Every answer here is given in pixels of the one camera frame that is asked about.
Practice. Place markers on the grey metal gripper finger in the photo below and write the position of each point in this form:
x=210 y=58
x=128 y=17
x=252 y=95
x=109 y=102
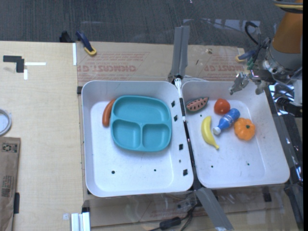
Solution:
x=239 y=82
x=260 y=88

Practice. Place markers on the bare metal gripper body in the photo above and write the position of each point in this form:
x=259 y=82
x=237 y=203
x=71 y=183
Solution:
x=264 y=74

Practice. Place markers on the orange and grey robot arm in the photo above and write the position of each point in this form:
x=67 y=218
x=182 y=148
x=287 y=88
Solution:
x=288 y=32

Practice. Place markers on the red tomato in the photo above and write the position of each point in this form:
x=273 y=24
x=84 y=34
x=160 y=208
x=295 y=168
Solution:
x=221 y=106

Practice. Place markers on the blue bottle white cap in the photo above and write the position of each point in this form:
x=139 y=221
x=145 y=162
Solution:
x=228 y=120

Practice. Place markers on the orange pumpkin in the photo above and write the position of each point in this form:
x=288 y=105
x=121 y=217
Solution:
x=244 y=129

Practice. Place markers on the watermelon slice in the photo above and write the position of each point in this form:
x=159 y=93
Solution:
x=196 y=105

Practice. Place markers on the yellow banana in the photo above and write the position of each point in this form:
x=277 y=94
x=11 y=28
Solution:
x=207 y=131

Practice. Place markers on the white plastic tray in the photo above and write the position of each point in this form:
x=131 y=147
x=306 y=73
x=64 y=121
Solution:
x=134 y=172
x=238 y=162

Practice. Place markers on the brown cardboard board red print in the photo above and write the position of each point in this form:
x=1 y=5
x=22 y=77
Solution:
x=144 y=64

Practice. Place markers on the blue divided plate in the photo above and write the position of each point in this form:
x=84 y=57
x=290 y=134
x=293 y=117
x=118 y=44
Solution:
x=140 y=112

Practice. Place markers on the brown sausage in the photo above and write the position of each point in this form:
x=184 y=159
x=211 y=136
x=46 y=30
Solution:
x=106 y=115

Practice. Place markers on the brown paper packet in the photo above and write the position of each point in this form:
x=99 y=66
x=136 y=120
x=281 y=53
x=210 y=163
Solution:
x=8 y=177

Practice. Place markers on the black cylinder on white bracket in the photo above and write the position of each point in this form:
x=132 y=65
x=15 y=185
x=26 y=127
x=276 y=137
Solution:
x=290 y=107

